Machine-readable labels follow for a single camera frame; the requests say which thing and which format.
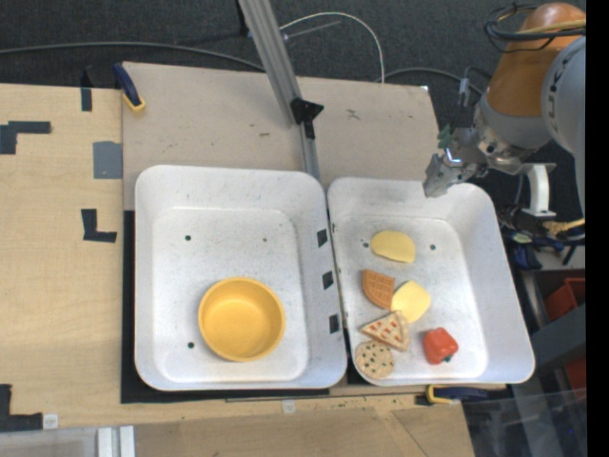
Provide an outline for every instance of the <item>dark background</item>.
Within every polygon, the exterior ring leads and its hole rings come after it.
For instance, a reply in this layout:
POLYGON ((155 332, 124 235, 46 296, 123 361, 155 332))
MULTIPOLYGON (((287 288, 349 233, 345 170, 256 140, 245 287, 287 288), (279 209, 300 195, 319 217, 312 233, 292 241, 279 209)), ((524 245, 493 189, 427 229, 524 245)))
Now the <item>dark background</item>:
MULTIPOLYGON (((280 25, 320 11, 357 16, 372 28, 383 47, 385 71, 425 68, 387 79, 391 83, 426 85, 430 89, 439 127, 456 113, 459 83, 436 71, 462 76, 474 66, 492 73, 501 57, 482 25, 490 11, 511 3, 570 3, 586 10, 586 0, 270 0, 280 25)), ((374 81, 380 77, 377 49, 363 26, 350 19, 323 17, 288 30, 293 36, 288 52, 297 74, 374 81)), ((215 57, 177 50, 136 47, 79 48, 26 53, 2 50, 30 46, 98 41, 140 41, 197 47, 260 63, 251 39, 239 34, 234 0, 0 0, 0 83, 79 86, 89 67, 94 85, 113 87, 111 65, 142 61, 180 66, 250 70, 215 57)), ((486 79, 471 75, 484 88, 486 79)), ((469 125, 462 113, 460 123, 469 125)), ((581 217, 573 161, 556 144, 549 144, 531 160, 554 162, 550 208, 559 220, 581 217)), ((513 201, 516 178, 491 171, 475 181, 496 205, 513 201)), ((522 201, 527 201, 524 187, 522 201)))

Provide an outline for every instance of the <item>wooden table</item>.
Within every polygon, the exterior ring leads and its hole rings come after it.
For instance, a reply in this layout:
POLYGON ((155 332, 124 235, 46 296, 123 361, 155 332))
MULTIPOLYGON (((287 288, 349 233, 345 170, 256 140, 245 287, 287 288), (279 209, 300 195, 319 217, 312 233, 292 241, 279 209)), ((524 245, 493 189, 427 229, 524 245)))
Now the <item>wooden table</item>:
MULTIPOLYGON (((320 429, 320 422, 327 418, 325 435, 328 438, 332 432, 327 429, 342 421, 338 427, 352 432, 344 436, 345 439, 352 437, 352 442, 359 441, 354 431, 367 419, 372 427, 383 429, 376 435, 383 442, 390 439, 391 448, 398 452, 396 455, 405 452, 430 455, 430 449, 441 454, 442 448, 451 448, 451 455, 473 455, 461 406, 415 407, 413 392, 421 391, 421 387, 394 390, 339 384, 330 390, 329 396, 290 402, 288 410, 281 399, 121 404, 123 212, 129 209, 131 196, 130 187, 124 188, 122 179, 94 177, 93 144, 111 141, 124 145, 127 185, 132 185, 138 170, 158 162, 162 150, 167 157, 164 160, 170 164, 217 166, 227 165, 226 161, 232 161, 235 167, 244 164, 239 159, 242 156, 235 155, 236 149, 231 148, 230 141, 226 142, 226 130, 223 135, 214 135, 220 147, 213 153, 208 152, 204 157, 194 153, 185 159, 180 149, 183 152, 188 149, 188 141, 170 142, 166 129, 148 126, 159 122, 154 117, 163 116, 175 129, 187 129, 188 134, 193 131, 191 124, 200 120, 226 127, 230 119, 226 114, 234 107, 226 106, 223 98, 239 88, 237 74, 170 70, 152 65, 133 65, 129 72, 147 99, 144 115, 133 115, 124 108, 121 93, 114 89, 92 89, 92 110, 83 111, 81 91, 76 88, 0 86, 0 125, 10 121, 51 123, 50 134, 19 133, 16 153, 0 155, 0 312, 3 315, 0 384, 12 385, 11 413, 56 414, 60 427, 135 425, 139 428, 138 435, 142 435, 142 439, 138 436, 138 447, 145 447, 158 435, 165 434, 169 439, 165 441, 170 442, 176 428, 180 429, 183 442, 188 442, 188 435, 196 441, 196 425, 204 422, 214 426, 212 422, 218 418, 240 422, 239 419, 252 415, 287 418, 286 413, 295 411, 289 415, 294 417, 291 422, 309 425, 310 431, 320 429), (159 72, 176 73, 190 88, 199 89, 212 102, 225 105, 191 108, 189 116, 184 115, 188 108, 168 108, 160 101, 160 97, 167 94, 167 88, 159 86, 159 72), (216 83, 216 88, 201 88, 206 79, 216 83), (163 133, 163 140, 169 142, 159 143, 161 148, 151 147, 149 141, 138 146, 137 133, 141 129, 147 129, 152 137, 163 133), (176 147, 167 148, 170 144, 176 147), (138 154, 138 147, 140 152, 144 149, 148 152, 138 154), (117 232, 116 241, 84 240, 82 209, 96 209, 98 230, 117 232), (438 427, 430 425, 428 420, 432 417, 439 423, 438 427), (344 425, 349 421, 354 423, 351 430, 349 425, 344 425), (165 426, 148 427, 149 424, 165 426), (416 439, 415 431, 424 437, 416 439)), ((274 157, 275 169, 298 169, 298 153, 282 155, 282 150, 294 150, 292 141, 297 137, 282 135, 285 124, 278 119, 279 111, 272 108, 272 91, 266 77, 245 73, 243 79, 247 87, 242 87, 240 93, 252 103, 250 107, 241 102, 238 108, 241 115, 237 114, 236 122, 249 131, 255 129, 249 137, 254 145, 266 141, 268 146, 273 135, 276 136, 275 146, 265 148, 266 152, 256 156, 258 159, 253 162, 250 157, 248 166, 263 167, 267 164, 263 161, 265 158, 274 157), (256 104, 267 104, 271 109, 261 109, 256 104)), ((437 133, 426 90, 313 78, 302 79, 302 89, 305 99, 322 100, 326 106, 316 121, 325 186, 334 177, 358 171, 372 177, 423 178, 437 133), (376 96, 374 103, 371 96, 376 96), (388 137, 409 145, 404 155, 396 151, 394 143, 387 142, 388 137), (350 149, 357 155, 356 161, 348 154, 350 149), (389 156, 383 159, 382 154, 387 151, 389 156), (399 169, 395 167, 397 164, 401 165, 399 169)), ((173 102, 168 102, 175 103, 176 96, 168 96, 173 97, 173 102)), ((207 128, 213 130, 210 132, 213 134, 219 130, 207 128)), ((244 133, 242 129, 232 132, 244 133)), ((202 135, 202 143, 213 141, 210 137, 209 133, 202 135)), ((287 425, 286 431, 295 431, 289 429, 290 423, 281 421, 281 425, 287 425)))

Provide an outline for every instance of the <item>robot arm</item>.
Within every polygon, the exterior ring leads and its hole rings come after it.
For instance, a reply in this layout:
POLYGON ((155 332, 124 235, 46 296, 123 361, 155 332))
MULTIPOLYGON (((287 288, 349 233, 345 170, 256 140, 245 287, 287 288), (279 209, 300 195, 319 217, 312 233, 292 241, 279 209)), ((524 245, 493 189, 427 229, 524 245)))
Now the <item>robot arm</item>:
POLYGON ((514 7, 498 20, 530 12, 509 40, 497 69, 476 106, 470 128, 451 130, 441 141, 443 155, 434 154, 426 170, 426 196, 489 169, 526 174, 539 196, 531 203, 534 216, 547 218, 547 171, 553 165, 525 161, 551 140, 575 157, 576 178, 585 211, 585 13, 562 3, 514 7))

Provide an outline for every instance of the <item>white tray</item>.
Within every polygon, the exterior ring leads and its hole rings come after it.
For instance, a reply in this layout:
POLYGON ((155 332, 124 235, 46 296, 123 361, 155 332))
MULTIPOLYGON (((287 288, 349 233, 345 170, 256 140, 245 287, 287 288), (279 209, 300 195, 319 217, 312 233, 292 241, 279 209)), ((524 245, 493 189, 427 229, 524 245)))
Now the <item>white tray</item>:
POLYGON ((135 365, 147 384, 318 388, 341 379, 340 300, 324 190, 315 179, 292 171, 155 166, 139 176, 135 198, 135 365), (199 332, 202 296, 232 276, 265 283, 284 306, 285 335, 258 361, 226 361, 199 332))
POLYGON ((518 295, 503 250, 493 204, 480 188, 461 184, 440 198, 425 198, 422 183, 341 178, 328 190, 332 238, 350 345, 368 338, 364 324, 388 313, 363 294, 365 268, 414 279, 432 297, 426 314, 410 326, 407 352, 393 351, 394 372, 377 386, 452 383, 519 383, 535 367, 518 295), (375 255, 372 236, 384 229, 407 233, 417 247, 413 264, 375 255), (444 327, 460 349, 449 363, 427 363, 424 333, 444 327))

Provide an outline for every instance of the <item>yellow bowl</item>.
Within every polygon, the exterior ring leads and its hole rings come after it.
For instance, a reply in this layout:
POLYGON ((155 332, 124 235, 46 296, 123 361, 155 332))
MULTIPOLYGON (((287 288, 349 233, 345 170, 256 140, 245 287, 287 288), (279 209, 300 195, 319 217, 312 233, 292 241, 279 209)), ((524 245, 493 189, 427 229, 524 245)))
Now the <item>yellow bowl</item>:
POLYGON ((207 345, 229 361, 261 359, 282 340, 285 314, 277 295, 249 278, 216 283, 199 305, 199 330, 207 345))

